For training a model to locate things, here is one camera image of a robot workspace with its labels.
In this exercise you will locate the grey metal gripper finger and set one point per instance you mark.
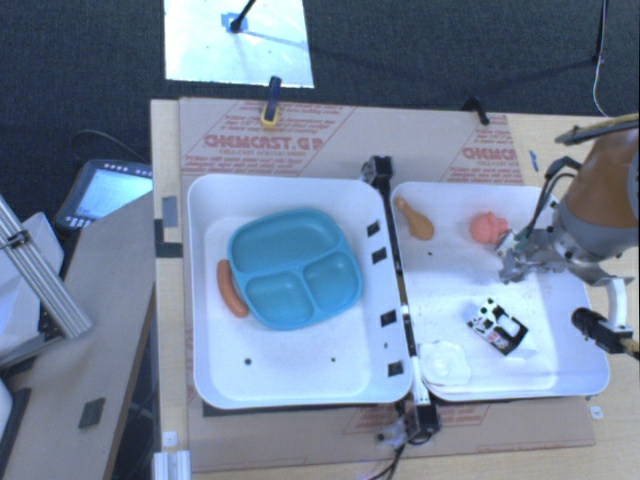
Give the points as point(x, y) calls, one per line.
point(531, 269)
point(509, 264)

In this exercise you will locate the pink rounded toy food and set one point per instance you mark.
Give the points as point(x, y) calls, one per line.
point(486, 228)

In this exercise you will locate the thin black and white rod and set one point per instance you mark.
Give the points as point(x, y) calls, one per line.
point(402, 288)

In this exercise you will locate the white plastic cup lid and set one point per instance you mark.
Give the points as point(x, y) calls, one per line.
point(444, 363)

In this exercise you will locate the black cylinder on white bracket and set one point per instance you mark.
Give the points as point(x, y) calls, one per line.
point(600, 329)

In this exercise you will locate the black and white carton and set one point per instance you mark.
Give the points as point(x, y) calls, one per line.
point(495, 325)

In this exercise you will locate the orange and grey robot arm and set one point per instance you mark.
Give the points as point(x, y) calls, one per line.
point(607, 188)

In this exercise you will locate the orange toy sausage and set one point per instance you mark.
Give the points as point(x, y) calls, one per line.
point(230, 293)

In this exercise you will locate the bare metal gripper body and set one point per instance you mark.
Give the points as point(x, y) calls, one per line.
point(550, 250)

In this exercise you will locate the tan toy chicken drumstick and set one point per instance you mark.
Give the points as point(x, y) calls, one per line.
point(419, 224)

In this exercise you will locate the blue divided plate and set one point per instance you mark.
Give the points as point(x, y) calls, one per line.
point(295, 268)

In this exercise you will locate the brown cardboard board red print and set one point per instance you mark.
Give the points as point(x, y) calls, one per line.
point(320, 138)

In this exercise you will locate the white plastic tray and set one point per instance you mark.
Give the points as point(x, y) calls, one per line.
point(300, 368)
point(450, 288)

